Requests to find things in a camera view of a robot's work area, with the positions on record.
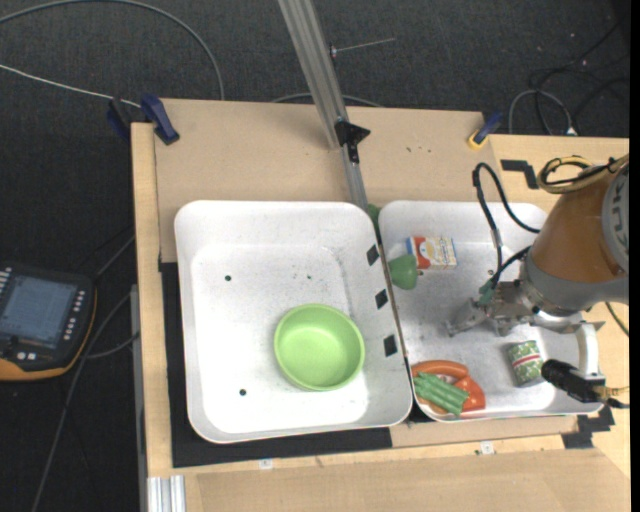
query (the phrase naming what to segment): black floor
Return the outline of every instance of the black floor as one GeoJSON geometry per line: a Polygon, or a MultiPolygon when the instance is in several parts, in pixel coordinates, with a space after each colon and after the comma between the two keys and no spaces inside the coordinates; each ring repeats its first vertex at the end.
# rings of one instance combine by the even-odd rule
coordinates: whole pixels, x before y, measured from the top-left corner
{"type": "MultiPolygon", "coordinates": [[[[619,22],[608,1],[316,4],[327,39],[339,49],[394,38],[339,52],[345,94],[386,106],[488,115],[506,113],[518,93],[542,87],[564,104],[580,136],[629,136],[630,16],[619,22]],[[541,69],[554,73],[532,75],[541,69]]],[[[90,2],[2,23],[35,5],[0,3],[0,65],[134,101],[145,92],[219,97],[204,51],[157,13],[90,2]]],[[[228,100],[270,101],[305,91],[275,0],[147,5],[167,10],[201,35],[220,65],[228,100]]],[[[630,12],[630,2],[620,5],[630,12]]],[[[129,147],[107,124],[106,108],[101,98],[0,68],[0,261],[92,275],[126,242],[133,224],[129,147]]],[[[545,101],[540,109],[533,97],[519,102],[514,133],[566,132],[561,108],[545,101]]],[[[500,131],[506,130],[505,123],[500,131]]],[[[130,247],[98,280],[98,323],[135,281],[130,247]]],[[[130,332],[125,307],[96,350],[115,346],[130,332]]],[[[0,383],[0,510],[30,510],[72,378],[73,372],[30,384],[0,383]]],[[[38,510],[129,511],[137,503],[132,357],[123,350],[84,367],[38,510]]]]}

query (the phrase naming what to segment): small box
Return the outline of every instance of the small box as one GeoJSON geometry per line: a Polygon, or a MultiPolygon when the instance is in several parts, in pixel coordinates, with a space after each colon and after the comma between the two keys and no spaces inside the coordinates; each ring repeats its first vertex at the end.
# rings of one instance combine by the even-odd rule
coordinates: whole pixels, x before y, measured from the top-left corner
{"type": "Polygon", "coordinates": [[[414,236],[407,239],[407,252],[418,261],[418,268],[448,270],[458,265],[453,239],[445,236],[414,236]]]}

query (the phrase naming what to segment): food can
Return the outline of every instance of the food can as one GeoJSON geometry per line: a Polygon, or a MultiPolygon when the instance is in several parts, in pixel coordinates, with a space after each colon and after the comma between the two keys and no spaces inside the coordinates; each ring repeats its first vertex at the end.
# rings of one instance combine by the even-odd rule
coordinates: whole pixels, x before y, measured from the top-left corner
{"type": "Polygon", "coordinates": [[[514,343],[507,348],[507,356],[513,368],[518,386],[533,386],[544,382],[542,377],[542,356],[535,340],[514,343]]]}

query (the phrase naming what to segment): black bracket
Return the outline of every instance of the black bracket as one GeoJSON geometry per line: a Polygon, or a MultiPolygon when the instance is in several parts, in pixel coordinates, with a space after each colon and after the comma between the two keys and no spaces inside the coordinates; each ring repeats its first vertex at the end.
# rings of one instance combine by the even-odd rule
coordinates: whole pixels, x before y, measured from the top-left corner
{"type": "Polygon", "coordinates": [[[578,432],[572,434],[562,434],[564,447],[567,449],[593,448],[591,441],[593,432],[609,432],[612,425],[615,425],[611,408],[605,405],[598,416],[590,418],[585,415],[578,416],[578,432]]]}
{"type": "Polygon", "coordinates": [[[524,173],[524,177],[527,180],[527,186],[530,189],[536,190],[538,186],[538,180],[536,179],[536,173],[533,167],[529,165],[526,160],[500,160],[502,170],[504,171],[517,171],[524,173]]]}
{"type": "Polygon", "coordinates": [[[349,160],[354,164],[360,163],[360,157],[358,156],[358,144],[371,133],[371,130],[356,126],[355,124],[348,123],[347,121],[338,121],[334,129],[338,136],[338,142],[341,146],[347,145],[347,152],[349,153],[349,160]]]}

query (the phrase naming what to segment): wooden table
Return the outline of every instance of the wooden table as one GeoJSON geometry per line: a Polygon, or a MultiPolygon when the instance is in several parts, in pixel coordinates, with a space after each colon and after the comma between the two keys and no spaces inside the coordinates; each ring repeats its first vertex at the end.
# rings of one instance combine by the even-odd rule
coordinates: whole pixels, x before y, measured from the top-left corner
{"type": "MultiPolygon", "coordinates": [[[[174,468],[158,262],[175,261],[177,209],[205,198],[348,198],[339,154],[326,147],[313,106],[164,102],[178,143],[164,146],[149,124],[132,130],[150,482],[182,475],[188,512],[630,510],[627,410],[615,410],[616,425],[594,434],[596,447],[583,450],[565,449],[560,435],[576,432],[577,418],[551,416],[403,423],[391,428],[393,447],[386,450],[174,468]]],[[[360,107],[349,115],[372,130],[360,146],[361,167],[368,199],[379,206],[395,199],[473,201],[470,175],[480,161],[499,170],[499,160],[526,160],[537,170],[555,156],[600,162],[629,147],[618,139],[492,136],[473,151],[466,138],[482,125],[479,113],[360,107]]],[[[528,189],[522,174],[502,179],[510,200],[553,206],[555,198],[528,189]]],[[[628,308],[616,309],[628,321],[628,308]]],[[[628,338],[603,307],[588,319],[607,321],[599,333],[601,367],[610,385],[626,385],[628,338]]]]}

